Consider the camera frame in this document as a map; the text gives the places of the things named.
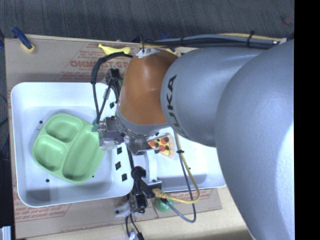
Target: cardboard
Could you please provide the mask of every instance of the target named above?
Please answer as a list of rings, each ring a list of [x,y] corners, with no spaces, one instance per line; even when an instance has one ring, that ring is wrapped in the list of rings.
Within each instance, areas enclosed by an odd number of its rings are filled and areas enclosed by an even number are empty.
[[[28,53],[22,49],[18,39],[5,40],[16,238],[25,239],[58,233],[113,227],[116,225],[122,225],[122,229],[124,229],[125,218],[116,217],[114,207],[126,202],[127,199],[125,196],[41,208],[27,206],[20,200],[17,192],[10,93],[15,85],[22,82],[90,82],[93,65],[99,57],[105,55],[103,50],[98,47],[99,44],[113,48],[130,47],[130,54],[132,55],[140,50],[140,45],[135,43],[39,35],[27,35],[27,37],[35,46],[34,52],[32,53]],[[193,48],[181,47],[178,49],[178,52],[186,53],[190,50],[193,50]],[[129,58],[115,58],[112,61],[108,61],[100,68],[97,80],[103,80],[108,68],[119,68],[120,73],[123,73],[129,61]],[[228,212],[228,207],[231,207],[232,213],[236,215],[234,218],[236,218],[235,224],[237,225],[237,230],[241,229],[247,232],[246,226],[232,201],[228,188],[223,187],[222,189],[229,200],[226,211]],[[195,205],[197,214],[204,212],[211,213],[212,211],[223,208],[217,189],[202,189],[200,192],[200,201]],[[187,192],[175,192],[171,193],[171,195],[186,199],[189,196]],[[193,212],[191,205],[176,203],[175,207],[185,215],[192,214]],[[162,221],[168,220],[169,222],[172,218],[175,218],[176,222],[180,223],[181,218],[177,217],[173,211],[168,213],[159,212],[155,208],[154,199],[148,200],[148,207],[145,209],[145,214],[135,216],[137,222],[147,222],[154,219],[162,219]],[[126,231],[123,230],[120,234],[126,236],[125,232]]]

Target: gray carpet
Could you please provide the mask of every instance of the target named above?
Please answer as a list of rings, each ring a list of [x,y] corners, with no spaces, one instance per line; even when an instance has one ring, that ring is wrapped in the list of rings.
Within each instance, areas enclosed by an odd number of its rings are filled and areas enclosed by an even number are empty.
[[[0,0],[0,28],[26,34],[131,41],[200,34],[249,33],[274,38],[294,31],[295,0]],[[5,56],[0,51],[0,94],[7,96]],[[7,107],[0,99],[0,122]],[[0,129],[0,149],[8,124]]]

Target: green plate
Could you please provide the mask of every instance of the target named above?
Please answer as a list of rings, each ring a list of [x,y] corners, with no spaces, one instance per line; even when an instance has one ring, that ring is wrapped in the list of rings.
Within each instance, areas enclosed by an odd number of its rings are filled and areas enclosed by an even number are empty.
[[[83,183],[96,172],[104,151],[92,124],[76,116],[52,116],[37,136],[32,156],[45,171],[72,183]]]

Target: green ball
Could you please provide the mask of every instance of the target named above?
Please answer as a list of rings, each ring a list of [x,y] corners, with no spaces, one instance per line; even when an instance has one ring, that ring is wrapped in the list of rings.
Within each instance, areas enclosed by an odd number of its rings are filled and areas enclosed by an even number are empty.
[[[167,199],[167,200],[172,206],[175,204],[174,201],[170,199]],[[168,205],[166,205],[164,202],[162,202],[160,198],[155,199],[155,207],[162,213],[166,213],[171,210],[171,208]]]

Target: toy pizza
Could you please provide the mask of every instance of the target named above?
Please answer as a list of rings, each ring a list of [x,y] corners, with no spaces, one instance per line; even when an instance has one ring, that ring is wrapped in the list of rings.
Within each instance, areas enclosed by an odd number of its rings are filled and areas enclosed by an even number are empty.
[[[151,148],[156,150],[156,153],[158,152],[168,158],[174,158],[175,156],[174,140],[170,134],[151,139],[148,141],[148,144]]]

